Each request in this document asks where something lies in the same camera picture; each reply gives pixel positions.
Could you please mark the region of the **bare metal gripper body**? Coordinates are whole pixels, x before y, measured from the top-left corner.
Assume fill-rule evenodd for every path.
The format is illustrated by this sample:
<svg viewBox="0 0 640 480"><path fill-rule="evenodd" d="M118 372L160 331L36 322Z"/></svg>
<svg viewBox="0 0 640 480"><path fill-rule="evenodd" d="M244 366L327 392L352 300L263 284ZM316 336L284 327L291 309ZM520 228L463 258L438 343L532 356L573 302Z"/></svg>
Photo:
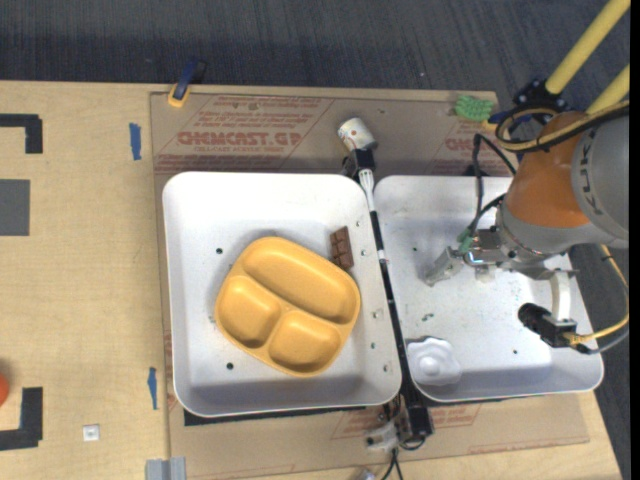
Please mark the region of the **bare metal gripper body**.
<svg viewBox="0 0 640 480"><path fill-rule="evenodd" d="M505 229L479 229L473 235L464 262L475 268L496 267L523 274L531 279L550 279L556 273L571 274L571 268L549 267L553 254L529 249Z"/></svg>

